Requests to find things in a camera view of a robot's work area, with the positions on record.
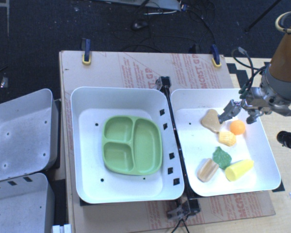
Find green divided plate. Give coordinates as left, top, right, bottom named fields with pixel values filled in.
left=101, top=115, right=163, bottom=176

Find black cylinder on white bracket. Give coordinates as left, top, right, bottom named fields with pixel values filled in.
left=276, top=130, right=291, bottom=153

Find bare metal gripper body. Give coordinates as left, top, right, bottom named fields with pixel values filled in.
left=241, top=86, right=291, bottom=117

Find green leaf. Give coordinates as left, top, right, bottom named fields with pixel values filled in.
left=212, top=146, right=233, bottom=170

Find brown cardboard board, red print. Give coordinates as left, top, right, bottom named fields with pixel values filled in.
left=59, top=50, right=276, bottom=233

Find white plastic tray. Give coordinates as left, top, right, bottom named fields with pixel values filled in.
left=170, top=88, right=282, bottom=197
left=70, top=86, right=185, bottom=204

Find thin black rod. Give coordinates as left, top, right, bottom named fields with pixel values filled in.
left=162, top=86, right=194, bottom=203

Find orange ball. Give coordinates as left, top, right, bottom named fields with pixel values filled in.
left=229, top=119, right=246, bottom=136

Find yellow cupcake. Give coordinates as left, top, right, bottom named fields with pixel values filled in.
left=218, top=131, right=237, bottom=147

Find tan bread roll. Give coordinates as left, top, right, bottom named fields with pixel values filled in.
left=196, top=158, right=220, bottom=183

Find yellow corn cob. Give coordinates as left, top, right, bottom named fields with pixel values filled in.
left=224, top=159, right=255, bottom=182

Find black block with thin wires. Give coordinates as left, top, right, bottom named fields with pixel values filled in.
left=156, top=76, right=172, bottom=91
left=166, top=198, right=201, bottom=219

